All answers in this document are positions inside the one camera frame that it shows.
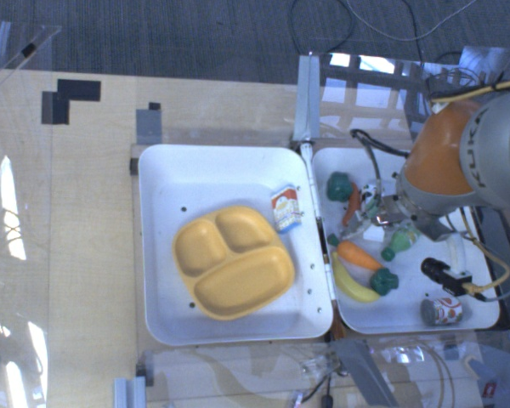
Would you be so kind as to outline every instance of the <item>toy banana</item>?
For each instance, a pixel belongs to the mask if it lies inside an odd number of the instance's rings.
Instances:
[[[332,253],[331,258],[334,282],[342,292],[362,303],[371,303],[380,298],[380,295],[371,288],[362,286],[351,277],[348,270],[338,259],[338,254],[336,252]]]

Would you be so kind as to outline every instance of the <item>yellow divided plate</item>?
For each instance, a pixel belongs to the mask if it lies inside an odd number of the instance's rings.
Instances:
[[[217,320],[249,315],[292,285],[286,248],[256,210],[227,207],[191,221],[173,238],[173,258],[196,305]]]

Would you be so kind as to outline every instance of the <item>wooden surface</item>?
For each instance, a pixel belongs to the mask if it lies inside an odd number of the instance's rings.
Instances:
[[[160,351],[163,376],[183,388],[180,394],[184,400],[173,401],[176,408],[284,406],[291,396],[290,388],[257,396],[238,393],[238,388],[249,392],[245,386],[230,382],[237,379],[235,369],[253,373],[251,354],[229,369],[219,361],[202,361],[200,366],[196,361],[182,362],[183,358],[191,358],[183,357],[184,351],[159,346],[148,338],[139,304],[141,291],[136,288],[139,267],[137,271],[134,237],[139,227],[134,222],[129,160],[136,143],[136,110],[147,109],[149,102],[161,103],[164,126],[177,129],[176,134],[182,138],[191,135],[204,141],[202,133],[190,133],[203,123],[216,140],[223,136],[224,128],[234,137],[247,132],[255,138],[250,139],[252,142],[264,141],[257,139],[261,135],[286,141],[292,130],[295,87],[65,73],[50,76],[30,71],[22,71],[19,77],[17,82],[12,79],[11,89],[25,90],[25,96],[31,99],[26,102],[30,115],[36,120],[41,91],[56,89],[59,78],[102,82],[101,101],[72,101],[70,125],[53,126],[48,142],[50,251],[48,275],[43,274],[48,276],[48,303],[42,303],[40,309],[42,319],[48,317],[47,325],[42,326],[48,342],[49,406],[112,406],[113,380],[133,377],[140,347]],[[23,275],[18,276],[23,285]],[[473,341],[472,334],[465,337]],[[253,352],[254,359],[260,356],[257,350]],[[273,365],[275,361],[257,363],[258,373],[276,381],[272,374],[280,368]],[[427,390],[430,397],[437,400],[441,381],[437,368],[430,361],[419,366],[432,388]],[[194,377],[200,370],[209,374],[208,394],[213,392],[203,401],[189,396],[190,388],[198,385]],[[461,397],[479,400],[476,382],[462,365],[456,362],[452,371],[461,381],[457,384],[462,389]],[[298,385],[307,389],[315,384],[313,379],[302,377],[299,369],[295,373],[293,388]],[[411,391],[408,381],[403,378],[396,383],[396,388],[404,389],[401,397],[405,400]],[[350,377],[337,379],[335,385],[340,388],[333,390],[335,400],[341,400],[340,406],[345,401],[351,406],[364,403]],[[219,397],[219,392],[227,388],[230,394]],[[157,396],[149,406],[167,406],[167,401],[157,400]],[[308,406],[318,406],[319,399],[314,398]]]

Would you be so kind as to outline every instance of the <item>toy carrot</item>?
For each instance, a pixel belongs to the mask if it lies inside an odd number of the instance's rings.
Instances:
[[[354,216],[355,212],[360,209],[360,193],[357,184],[351,182],[353,192],[348,199],[348,209],[342,218],[342,225],[345,227],[348,225],[349,220]]]
[[[361,268],[376,271],[384,267],[372,255],[359,248],[351,241],[341,241],[338,243],[337,252],[341,258]]]

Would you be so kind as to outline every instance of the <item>gray carpet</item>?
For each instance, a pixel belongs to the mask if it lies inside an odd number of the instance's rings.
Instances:
[[[57,71],[283,83],[297,78],[292,1],[0,0],[0,20],[62,26],[54,39]],[[470,0],[406,1],[423,33]],[[400,0],[352,3],[380,29],[413,36]],[[340,43],[351,23],[335,0],[301,0],[292,15],[303,52]],[[465,45],[510,48],[510,0],[479,0],[419,41],[426,61]],[[415,42],[387,39],[358,21],[339,50],[419,60]]]

